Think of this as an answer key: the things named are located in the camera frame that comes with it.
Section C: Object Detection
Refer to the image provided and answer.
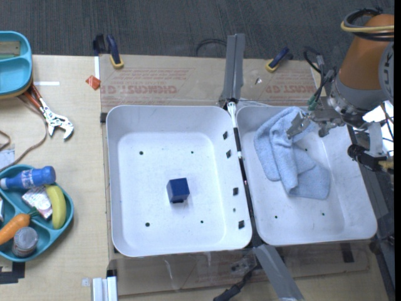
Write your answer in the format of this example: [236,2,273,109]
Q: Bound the orange handled metal pliers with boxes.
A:
[23,85,75,140]

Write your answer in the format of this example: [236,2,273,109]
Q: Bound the small silver can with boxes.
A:
[11,226,39,258]

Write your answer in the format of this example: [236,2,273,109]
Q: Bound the orange carrot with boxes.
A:
[0,210,39,246]

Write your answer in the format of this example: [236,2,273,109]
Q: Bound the small red packet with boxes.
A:
[85,75,102,91]

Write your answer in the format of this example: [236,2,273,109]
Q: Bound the teal divided plate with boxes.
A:
[0,164,75,263]

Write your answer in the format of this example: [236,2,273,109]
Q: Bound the white plastic tray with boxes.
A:
[105,105,253,258]
[235,105,378,247]

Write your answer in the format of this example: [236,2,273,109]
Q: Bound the blue cube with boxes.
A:
[165,177,191,204]

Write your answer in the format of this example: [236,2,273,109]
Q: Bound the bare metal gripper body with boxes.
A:
[309,97,367,129]

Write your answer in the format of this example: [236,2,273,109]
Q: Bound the light blue towel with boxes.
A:
[253,106,331,201]

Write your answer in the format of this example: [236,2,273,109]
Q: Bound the yellow banana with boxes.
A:
[44,184,68,230]

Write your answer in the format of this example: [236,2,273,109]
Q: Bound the brown cardboard board red print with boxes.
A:
[98,53,378,297]

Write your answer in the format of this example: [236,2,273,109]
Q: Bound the blue and white bottle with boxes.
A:
[0,166,57,191]

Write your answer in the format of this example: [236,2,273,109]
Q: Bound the black cylinder on white bracket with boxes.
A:
[346,111,394,172]

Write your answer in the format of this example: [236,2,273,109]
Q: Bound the white and pink packet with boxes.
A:
[21,186,53,221]

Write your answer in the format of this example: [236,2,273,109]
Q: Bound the blue divided plate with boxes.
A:
[0,31,33,95]

